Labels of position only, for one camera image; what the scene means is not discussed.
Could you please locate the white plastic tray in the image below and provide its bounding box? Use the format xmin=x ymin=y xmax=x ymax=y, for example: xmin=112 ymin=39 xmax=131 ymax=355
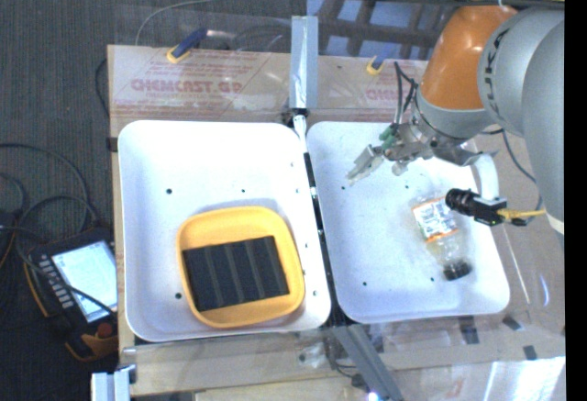
xmin=305 ymin=120 xmax=512 ymax=326
xmin=116 ymin=118 xmax=333 ymax=343

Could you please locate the brown cardboard board red print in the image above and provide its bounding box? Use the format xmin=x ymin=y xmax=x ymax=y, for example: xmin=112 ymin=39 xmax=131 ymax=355
xmin=105 ymin=44 xmax=566 ymax=396

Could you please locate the black ribbed rectangular block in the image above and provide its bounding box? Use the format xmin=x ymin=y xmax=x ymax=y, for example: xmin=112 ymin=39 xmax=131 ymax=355
xmin=181 ymin=234 xmax=292 ymax=314

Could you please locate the clear plastic bottle orange label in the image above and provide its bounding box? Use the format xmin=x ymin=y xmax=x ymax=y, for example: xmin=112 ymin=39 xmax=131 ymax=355
xmin=409 ymin=191 xmax=474 ymax=283

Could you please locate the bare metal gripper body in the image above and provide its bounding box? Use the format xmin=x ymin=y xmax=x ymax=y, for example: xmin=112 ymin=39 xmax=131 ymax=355
xmin=382 ymin=122 xmax=483 ymax=177

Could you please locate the black cylinder on white bracket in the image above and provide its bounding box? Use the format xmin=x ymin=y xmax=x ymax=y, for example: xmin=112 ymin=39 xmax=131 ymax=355
xmin=444 ymin=153 xmax=509 ymax=228

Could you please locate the yellow plate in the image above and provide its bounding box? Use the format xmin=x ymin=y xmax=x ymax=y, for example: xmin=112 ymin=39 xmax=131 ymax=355
xmin=175 ymin=205 xmax=306 ymax=330

